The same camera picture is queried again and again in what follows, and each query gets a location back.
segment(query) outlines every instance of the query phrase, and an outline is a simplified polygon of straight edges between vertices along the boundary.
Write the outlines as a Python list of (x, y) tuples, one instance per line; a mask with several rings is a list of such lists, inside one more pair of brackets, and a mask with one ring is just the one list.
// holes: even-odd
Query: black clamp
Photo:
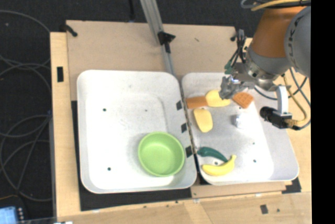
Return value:
[(175, 35), (166, 33), (164, 31), (160, 31), (158, 32), (158, 39), (159, 39), (159, 43), (165, 46), (165, 51), (166, 53), (171, 53), (171, 49), (170, 49), (170, 42), (172, 42), (172, 40), (176, 38)]

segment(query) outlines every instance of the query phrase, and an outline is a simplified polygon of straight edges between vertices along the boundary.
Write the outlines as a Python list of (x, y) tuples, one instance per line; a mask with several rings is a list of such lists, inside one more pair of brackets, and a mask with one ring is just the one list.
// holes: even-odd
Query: robotic arm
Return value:
[(246, 1), (241, 2), (243, 8), (266, 10), (246, 53), (242, 53), (244, 33), (238, 31), (238, 48), (225, 66), (226, 74), (230, 76), (222, 78), (219, 95), (229, 99), (235, 93), (255, 86), (276, 91), (278, 110), (264, 107), (260, 114), (279, 128), (291, 128), (287, 124), (292, 115), (286, 111), (286, 87), (277, 86), (273, 81), (291, 67), (310, 78), (311, 0), (251, 0), (252, 5), (246, 5)]

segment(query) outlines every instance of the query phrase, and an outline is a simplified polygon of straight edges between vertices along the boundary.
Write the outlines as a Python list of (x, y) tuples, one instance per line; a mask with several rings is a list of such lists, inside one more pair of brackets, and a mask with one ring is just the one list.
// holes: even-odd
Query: blue screen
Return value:
[(0, 208), (0, 224), (16, 224), (17, 220), (15, 206)]

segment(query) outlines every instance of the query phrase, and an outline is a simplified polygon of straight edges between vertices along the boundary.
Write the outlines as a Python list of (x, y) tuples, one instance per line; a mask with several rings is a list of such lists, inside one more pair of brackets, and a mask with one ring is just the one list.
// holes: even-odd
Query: green plate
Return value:
[(142, 138), (138, 157), (143, 168), (155, 176), (171, 176), (184, 165), (185, 153), (182, 144), (173, 135), (153, 132)]

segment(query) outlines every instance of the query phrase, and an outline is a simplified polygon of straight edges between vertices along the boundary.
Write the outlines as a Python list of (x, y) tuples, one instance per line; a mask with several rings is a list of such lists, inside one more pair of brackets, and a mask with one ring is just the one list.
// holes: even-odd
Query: black floor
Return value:
[[(251, 37), (262, 13), (240, 8), (240, 1), (158, 0), (158, 5), (164, 23), (235, 26), (244, 29)], [(135, 21), (144, 22), (139, 0), (133, 0), (133, 3)], [(46, 28), (21, 15), (8, 13), (8, 10), (36, 18)], [(1, 133), (8, 133), (11, 127), (27, 117), (41, 115), (23, 122), (10, 134), (29, 133), (52, 115), (47, 29), (59, 31), (67, 19), (128, 21), (129, 3), (128, 0), (0, 0), (0, 56), (20, 63), (44, 63), (44, 66), (17, 66), (8, 70), (10, 65), (18, 63), (6, 63), (0, 58)], [(17, 195), (27, 208), (28, 218), (32, 219), (52, 216), (51, 202), (41, 201), (51, 197), (50, 151), (45, 141), (48, 140), (48, 126), (42, 130), (40, 142), (36, 143), (25, 168), (38, 135), (38, 130), (17, 138), (5, 139), (0, 135), (3, 162), (22, 145), (31, 142), (22, 146), (7, 162), (6, 171), (0, 165), (0, 206), (6, 200), (2, 197)]]

